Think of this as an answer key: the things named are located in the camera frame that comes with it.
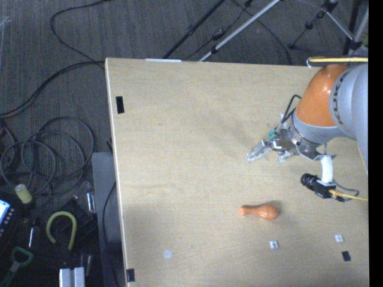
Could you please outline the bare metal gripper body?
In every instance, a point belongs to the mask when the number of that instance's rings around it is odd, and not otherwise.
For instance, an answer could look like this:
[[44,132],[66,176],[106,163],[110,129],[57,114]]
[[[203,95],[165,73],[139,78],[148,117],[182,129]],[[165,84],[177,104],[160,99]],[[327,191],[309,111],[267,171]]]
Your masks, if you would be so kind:
[[268,133],[268,141],[271,150],[277,153],[289,150],[294,152],[295,156],[300,155],[311,161],[319,161],[325,156],[329,156],[331,159],[336,157],[335,154],[326,153],[326,143],[323,145],[325,153],[319,153],[317,148],[321,144],[308,141],[292,129],[272,130]]

